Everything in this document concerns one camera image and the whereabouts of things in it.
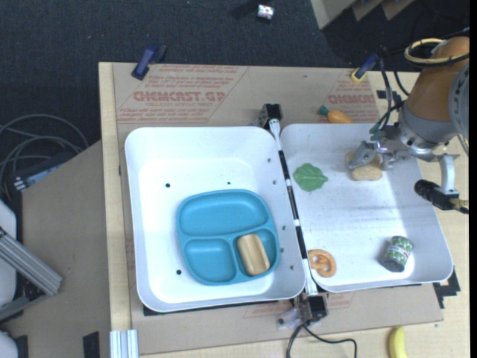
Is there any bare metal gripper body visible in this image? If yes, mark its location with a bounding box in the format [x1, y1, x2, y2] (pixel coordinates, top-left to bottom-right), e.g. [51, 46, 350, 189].
[375, 123, 445, 164]

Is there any tan biscuit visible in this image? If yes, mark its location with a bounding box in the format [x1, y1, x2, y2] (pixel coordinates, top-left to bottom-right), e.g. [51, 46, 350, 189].
[344, 151, 384, 182]

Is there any orange pretzel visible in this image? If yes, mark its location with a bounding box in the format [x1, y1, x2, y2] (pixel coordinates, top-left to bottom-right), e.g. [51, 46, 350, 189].
[307, 248, 338, 279]

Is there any thin black and white rod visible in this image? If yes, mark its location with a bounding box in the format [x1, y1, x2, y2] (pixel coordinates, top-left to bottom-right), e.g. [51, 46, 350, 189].
[268, 119, 318, 296]

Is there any blue divided plate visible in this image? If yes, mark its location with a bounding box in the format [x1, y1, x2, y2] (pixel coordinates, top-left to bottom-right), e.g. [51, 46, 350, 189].
[176, 189, 281, 286]

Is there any yellow banana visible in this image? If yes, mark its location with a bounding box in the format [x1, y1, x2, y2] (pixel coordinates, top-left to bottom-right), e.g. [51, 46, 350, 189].
[388, 326, 408, 358]

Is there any tan bread loaf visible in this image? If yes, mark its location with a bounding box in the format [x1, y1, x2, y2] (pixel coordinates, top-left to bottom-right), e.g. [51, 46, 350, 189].
[236, 233, 271, 277]

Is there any brown cardboard board red print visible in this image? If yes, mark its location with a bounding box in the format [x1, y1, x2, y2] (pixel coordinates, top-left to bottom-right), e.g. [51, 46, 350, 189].
[111, 63, 445, 345]

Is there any white plastic tray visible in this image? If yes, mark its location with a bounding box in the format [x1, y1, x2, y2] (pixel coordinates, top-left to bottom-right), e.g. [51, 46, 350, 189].
[279, 122, 455, 294]
[124, 125, 307, 313]

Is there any green lettuce leaf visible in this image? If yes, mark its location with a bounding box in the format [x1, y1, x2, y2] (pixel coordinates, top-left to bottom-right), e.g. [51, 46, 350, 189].
[292, 163, 329, 194]

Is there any black cylinder on white bracket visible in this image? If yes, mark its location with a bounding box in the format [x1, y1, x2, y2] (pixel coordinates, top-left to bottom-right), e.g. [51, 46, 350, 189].
[414, 154, 463, 211]

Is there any green and white can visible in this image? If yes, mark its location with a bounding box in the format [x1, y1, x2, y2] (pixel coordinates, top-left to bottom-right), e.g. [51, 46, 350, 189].
[379, 235, 414, 273]

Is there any orange carrot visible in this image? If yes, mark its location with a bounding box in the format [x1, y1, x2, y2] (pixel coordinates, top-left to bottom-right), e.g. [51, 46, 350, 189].
[317, 104, 356, 125]

